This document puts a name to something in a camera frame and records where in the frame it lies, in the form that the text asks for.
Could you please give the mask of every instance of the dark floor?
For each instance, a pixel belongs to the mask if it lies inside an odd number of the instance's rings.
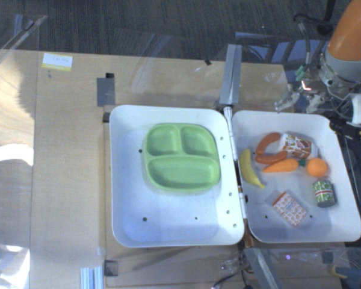
[[[336,0],[336,23],[351,0]],[[327,0],[0,0],[2,33],[16,15],[47,15],[42,51],[144,55],[158,36],[176,39],[162,55],[209,59],[234,40],[235,32],[302,39],[292,20],[304,12],[323,17]],[[312,38],[321,38],[315,29]]]

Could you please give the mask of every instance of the can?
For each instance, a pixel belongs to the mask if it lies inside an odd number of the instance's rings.
[[[336,203],[332,183],[329,180],[320,180],[313,183],[313,189],[318,207],[327,208]]]

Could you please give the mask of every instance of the green plate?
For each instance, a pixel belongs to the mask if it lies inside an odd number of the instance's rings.
[[[148,177],[158,188],[200,191],[218,183],[221,172],[214,137],[194,124],[158,124],[144,140]]]

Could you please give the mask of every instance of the table surface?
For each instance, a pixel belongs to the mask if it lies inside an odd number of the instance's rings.
[[[0,147],[34,151],[33,166],[24,157],[0,161],[0,244],[31,249],[30,287],[78,288],[80,269],[105,259],[120,263],[106,287],[210,287],[236,246],[128,249],[113,237],[110,138],[102,120],[109,108],[97,106],[96,81],[115,74],[116,104],[212,108],[224,62],[65,53],[73,57],[68,72],[42,67],[44,54],[15,51],[0,69]],[[241,108],[274,110],[286,88],[283,66],[243,63],[241,73]],[[341,287],[322,262],[293,266],[278,267],[284,288]],[[239,276],[230,282],[243,286]]]

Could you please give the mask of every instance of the sticky note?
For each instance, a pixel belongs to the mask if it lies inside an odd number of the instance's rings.
[[[44,53],[42,67],[45,69],[64,70],[70,72],[72,68],[73,57],[69,55],[58,55]]]

